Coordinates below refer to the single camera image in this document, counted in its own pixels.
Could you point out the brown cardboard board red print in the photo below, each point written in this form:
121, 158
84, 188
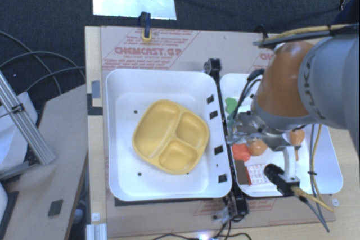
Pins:
180, 45

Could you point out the brown rectangular block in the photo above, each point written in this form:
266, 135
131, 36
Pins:
241, 172

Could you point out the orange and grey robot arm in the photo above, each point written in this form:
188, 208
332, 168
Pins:
315, 84

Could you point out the red round toy food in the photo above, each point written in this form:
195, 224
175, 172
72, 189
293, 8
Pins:
241, 152

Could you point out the black cylinder on white bracket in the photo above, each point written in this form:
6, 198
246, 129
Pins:
281, 177

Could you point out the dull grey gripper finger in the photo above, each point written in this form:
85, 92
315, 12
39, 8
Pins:
239, 124
238, 138

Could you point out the red and white packet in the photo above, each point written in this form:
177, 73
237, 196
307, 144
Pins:
256, 174

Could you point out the orange round toy food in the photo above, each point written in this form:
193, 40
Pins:
258, 148

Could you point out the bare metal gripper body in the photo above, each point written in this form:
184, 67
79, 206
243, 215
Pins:
260, 132

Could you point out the white plastic tray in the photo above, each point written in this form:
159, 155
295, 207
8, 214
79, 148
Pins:
329, 165
126, 132

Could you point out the yellow divided plate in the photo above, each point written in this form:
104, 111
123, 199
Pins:
166, 132

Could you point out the green toy vegetable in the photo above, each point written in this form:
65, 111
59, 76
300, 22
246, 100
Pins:
230, 104

